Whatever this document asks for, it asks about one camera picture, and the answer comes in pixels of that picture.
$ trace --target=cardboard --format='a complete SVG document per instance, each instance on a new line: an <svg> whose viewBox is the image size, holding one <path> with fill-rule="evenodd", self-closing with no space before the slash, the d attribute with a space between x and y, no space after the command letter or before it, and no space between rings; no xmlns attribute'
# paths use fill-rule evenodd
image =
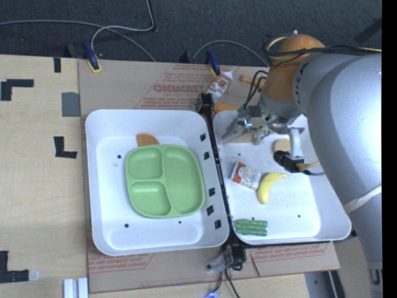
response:
<svg viewBox="0 0 397 298"><path fill-rule="evenodd" d="M208 65L101 61L102 72L93 74L79 60L84 194L86 200L87 259L90 292L216 281L205 272L205 263L221 248L171 251L128 256L106 256L96 249L91 235L85 120L97 109L191 109L199 94L213 82ZM220 102L240 106L249 84L241 75L253 76L261 68L221 66L233 72L233 82ZM267 246L246 251L247 261L232 278L257 278L339 268L333 243Z"/></svg>

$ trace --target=banana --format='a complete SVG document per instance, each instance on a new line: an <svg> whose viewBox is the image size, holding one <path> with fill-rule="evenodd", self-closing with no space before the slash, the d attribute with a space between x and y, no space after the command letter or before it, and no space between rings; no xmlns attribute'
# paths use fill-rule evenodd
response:
<svg viewBox="0 0 397 298"><path fill-rule="evenodd" d="M266 174L258 187L258 199L262 204L266 204L269 199L270 187L279 179L286 178L286 173L270 172Z"/></svg>

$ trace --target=white tape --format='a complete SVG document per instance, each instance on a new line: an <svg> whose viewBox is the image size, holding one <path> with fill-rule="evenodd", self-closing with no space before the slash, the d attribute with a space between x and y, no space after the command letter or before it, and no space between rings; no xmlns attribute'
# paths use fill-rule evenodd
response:
<svg viewBox="0 0 397 298"><path fill-rule="evenodd" d="M366 195L359 197L358 199L354 199L347 203L346 205L343 206L346 214L349 214L353 212L354 210L357 210L359 207L363 206L365 203L367 203L370 199L372 199L374 196L378 195L379 193L382 192L382 185L380 184L377 186L375 189L367 193Z"/></svg>

